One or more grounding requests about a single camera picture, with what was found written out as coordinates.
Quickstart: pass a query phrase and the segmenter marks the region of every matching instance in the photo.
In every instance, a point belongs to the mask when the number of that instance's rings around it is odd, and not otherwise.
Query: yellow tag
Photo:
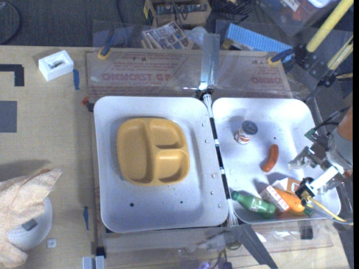
[[[148,9],[146,7],[144,7],[144,14],[145,14],[145,17],[147,19],[148,18]]]

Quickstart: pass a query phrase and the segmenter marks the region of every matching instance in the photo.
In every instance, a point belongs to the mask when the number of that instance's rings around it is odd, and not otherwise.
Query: white box
[[[73,71],[73,61],[65,50],[39,60],[39,69],[47,81]]]

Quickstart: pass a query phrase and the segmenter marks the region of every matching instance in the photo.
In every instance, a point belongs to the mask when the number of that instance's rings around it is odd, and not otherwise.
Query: white plastic tray
[[[186,136],[190,172],[173,185],[142,187],[121,176],[118,127],[136,117],[167,118]],[[228,215],[206,106],[194,98],[107,96],[94,107],[104,225],[118,233],[217,226]]]
[[[323,173],[319,166],[315,169],[309,165],[301,170],[288,169],[288,163],[305,146],[312,144],[304,136],[315,126],[305,103],[296,99],[220,98],[213,102],[213,116],[231,190],[260,197],[259,192],[277,179],[291,177],[301,181],[304,177],[316,178]],[[234,140],[234,133],[247,119],[257,124],[258,132],[248,144],[241,145]],[[279,159],[275,167],[265,173],[260,166],[266,162],[272,143],[279,146]],[[329,210],[337,214],[340,212],[336,190],[318,195],[316,199]],[[232,202],[237,217],[250,224],[307,219],[291,214],[263,219],[238,202]]]

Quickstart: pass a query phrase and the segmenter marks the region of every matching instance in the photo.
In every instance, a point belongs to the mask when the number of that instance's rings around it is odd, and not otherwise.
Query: toy sausage
[[[269,158],[268,161],[262,166],[264,172],[269,172],[277,163],[279,156],[279,147],[276,144],[273,144],[269,148]]]

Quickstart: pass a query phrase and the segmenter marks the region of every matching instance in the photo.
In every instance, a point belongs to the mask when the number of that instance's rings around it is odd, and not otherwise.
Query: wooden table
[[[38,60],[66,50],[80,72],[80,89],[75,90],[73,74],[50,82],[38,69]],[[82,104],[88,96],[86,53],[92,48],[0,47],[0,63],[22,64],[25,86],[14,87],[12,72],[0,72],[0,100],[17,101],[17,132],[0,133],[1,180],[37,172],[43,168],[61,168],[63,174],[49,195],[53,205],[53,225],[47,238],[56,238],[57,246],[47,248],[46,240],[29,251],[23,268],[81,268],[82,257],[93,256],[96,247],[96,208],[91,139],[93,114]],[[89,230],[83,217],[89,209]],[[268,246],[279,268],[349,268],[337,231],[330,225],[321,229],[326,240],[312,247],[286,251]],[[256,261],[241,252],[230,252],[233,268],[254,266]],[[169,268],[168,265],[137,264],[138,268]]]

